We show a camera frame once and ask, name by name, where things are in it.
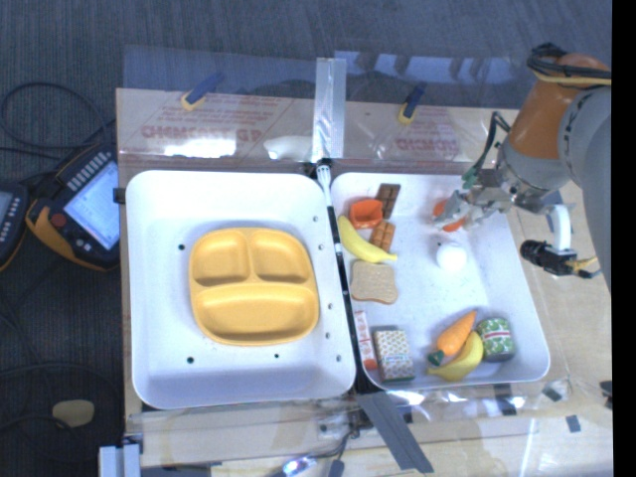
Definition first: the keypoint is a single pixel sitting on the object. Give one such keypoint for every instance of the orange and white packet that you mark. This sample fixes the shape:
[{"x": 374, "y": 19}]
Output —
[{"x": 365, "y": 341}]

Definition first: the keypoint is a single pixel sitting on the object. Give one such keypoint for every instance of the green can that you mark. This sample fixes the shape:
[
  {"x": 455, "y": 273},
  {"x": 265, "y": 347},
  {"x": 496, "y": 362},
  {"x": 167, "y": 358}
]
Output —
[{"x": 496, "y": 340}]

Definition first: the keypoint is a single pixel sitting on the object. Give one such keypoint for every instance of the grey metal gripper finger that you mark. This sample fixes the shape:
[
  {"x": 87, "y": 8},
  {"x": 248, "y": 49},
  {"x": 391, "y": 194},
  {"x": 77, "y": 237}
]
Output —
[
  {"x": 451, "y": 206},
  {"x": 472, "y": 216}
]

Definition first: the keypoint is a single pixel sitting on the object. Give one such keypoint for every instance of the orange carrot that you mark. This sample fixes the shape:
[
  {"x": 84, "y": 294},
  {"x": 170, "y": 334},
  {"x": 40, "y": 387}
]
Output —
[{"x": 456, "y": 337}]

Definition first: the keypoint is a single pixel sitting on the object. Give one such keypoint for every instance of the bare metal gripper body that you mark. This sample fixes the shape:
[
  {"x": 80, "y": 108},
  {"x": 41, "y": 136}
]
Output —
[{"x": 493, "y": 198}]

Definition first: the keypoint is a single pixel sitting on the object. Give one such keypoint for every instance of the slice of bread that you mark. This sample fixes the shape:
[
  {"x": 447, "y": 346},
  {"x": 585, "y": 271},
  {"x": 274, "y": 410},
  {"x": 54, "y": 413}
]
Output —
[{"x": 373, "y": 282}]

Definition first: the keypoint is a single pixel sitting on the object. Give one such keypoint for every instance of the orange print carton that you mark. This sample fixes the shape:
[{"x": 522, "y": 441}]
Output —
[{"x": 394, "y": 356}]

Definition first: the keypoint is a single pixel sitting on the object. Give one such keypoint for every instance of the dark brown chocolate bar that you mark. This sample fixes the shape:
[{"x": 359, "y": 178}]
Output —
[{"x": 388, "y": 199}]

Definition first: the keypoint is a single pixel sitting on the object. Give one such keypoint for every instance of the white egg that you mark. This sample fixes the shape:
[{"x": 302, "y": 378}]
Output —
[{"x": 452, "y": 257}]

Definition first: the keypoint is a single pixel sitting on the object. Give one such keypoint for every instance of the black cylinder on white bracket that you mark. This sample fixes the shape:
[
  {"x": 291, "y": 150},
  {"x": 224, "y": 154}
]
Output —
[{"x": 546, "y": 255}]

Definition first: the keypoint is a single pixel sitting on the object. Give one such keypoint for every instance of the orange cup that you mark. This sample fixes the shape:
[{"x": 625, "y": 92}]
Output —
[{"x": 365, "y": 212}]

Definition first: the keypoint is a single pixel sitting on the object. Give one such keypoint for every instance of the white plastic tray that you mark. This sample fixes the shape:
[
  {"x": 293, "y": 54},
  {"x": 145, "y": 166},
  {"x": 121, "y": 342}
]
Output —
[
  {"x": 437, "y": 296},
  {"x": 159, "y": 291}
]

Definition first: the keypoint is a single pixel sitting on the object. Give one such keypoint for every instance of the yellow banana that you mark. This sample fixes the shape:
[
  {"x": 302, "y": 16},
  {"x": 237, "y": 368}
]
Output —
[
  {"x": 464, "y": 363},
  {"x": 360, "y": 246}
]

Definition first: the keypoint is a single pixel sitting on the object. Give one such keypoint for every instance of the light brown biscuit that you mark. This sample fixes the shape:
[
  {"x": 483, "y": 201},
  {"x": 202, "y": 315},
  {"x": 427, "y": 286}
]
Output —
[{"x": 382, "y": 235}]

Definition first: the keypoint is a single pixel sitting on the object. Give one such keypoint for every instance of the brown cardboard board red print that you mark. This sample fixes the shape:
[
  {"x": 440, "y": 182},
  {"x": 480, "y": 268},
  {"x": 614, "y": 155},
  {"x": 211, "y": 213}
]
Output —
[{"x": 208, "y": 127}]

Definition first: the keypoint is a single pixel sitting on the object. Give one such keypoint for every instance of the orange toy food piece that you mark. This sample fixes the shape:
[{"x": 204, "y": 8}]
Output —
[{"x": 453, "y": 225}]

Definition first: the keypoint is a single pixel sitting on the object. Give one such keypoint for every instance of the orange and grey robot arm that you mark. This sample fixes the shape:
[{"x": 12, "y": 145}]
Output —
[{"x": 544, "y": 117}]

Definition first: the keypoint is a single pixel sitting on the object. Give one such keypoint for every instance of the yellow divided plate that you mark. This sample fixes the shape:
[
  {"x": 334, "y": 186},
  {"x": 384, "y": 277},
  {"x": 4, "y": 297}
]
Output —
[{"x": 253, "y": 311}]

